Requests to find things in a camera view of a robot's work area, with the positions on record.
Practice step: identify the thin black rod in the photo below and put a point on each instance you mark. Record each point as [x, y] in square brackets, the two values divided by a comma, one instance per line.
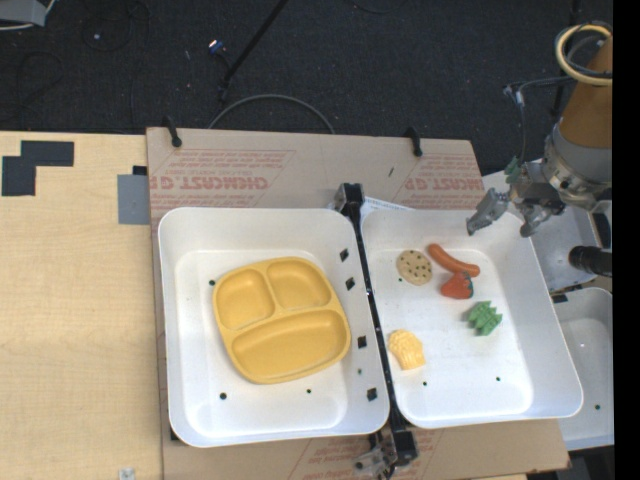
[372, 298]

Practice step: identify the beige chocolate chip biscuit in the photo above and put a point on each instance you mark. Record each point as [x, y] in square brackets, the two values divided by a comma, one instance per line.
[414, 267]

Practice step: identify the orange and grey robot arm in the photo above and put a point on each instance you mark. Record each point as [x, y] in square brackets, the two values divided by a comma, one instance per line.
[590, 113]

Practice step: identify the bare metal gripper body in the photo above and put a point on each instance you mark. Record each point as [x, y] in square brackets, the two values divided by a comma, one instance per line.
[540, 193]

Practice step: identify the brown cardboard board red print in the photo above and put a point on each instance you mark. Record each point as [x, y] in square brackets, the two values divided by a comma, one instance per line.
[300, 168]

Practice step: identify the yellow toy fries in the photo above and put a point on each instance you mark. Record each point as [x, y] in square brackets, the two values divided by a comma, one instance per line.
[407, 350]

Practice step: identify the yellow divided plate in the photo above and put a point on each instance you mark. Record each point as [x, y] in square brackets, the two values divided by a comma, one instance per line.
[285, 338]

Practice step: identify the red strawberry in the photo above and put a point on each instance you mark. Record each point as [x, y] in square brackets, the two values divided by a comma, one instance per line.
[457, 286]

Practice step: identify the black cylinder on white bracket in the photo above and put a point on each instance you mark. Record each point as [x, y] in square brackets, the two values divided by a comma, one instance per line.
[592, 260]

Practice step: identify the white plastic tray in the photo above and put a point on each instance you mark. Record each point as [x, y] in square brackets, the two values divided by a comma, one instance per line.
[460, 383]
[590, 368]
[280, 418]

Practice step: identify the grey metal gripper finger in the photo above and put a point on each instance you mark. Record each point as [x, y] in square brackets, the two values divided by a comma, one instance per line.
[487, 210]
[534, 219]

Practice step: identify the orange sausage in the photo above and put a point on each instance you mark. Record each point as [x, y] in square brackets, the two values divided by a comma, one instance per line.
[450, 260]

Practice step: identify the green ridged toy vegetable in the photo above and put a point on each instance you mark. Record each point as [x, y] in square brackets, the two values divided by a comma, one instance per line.
[484, 318]

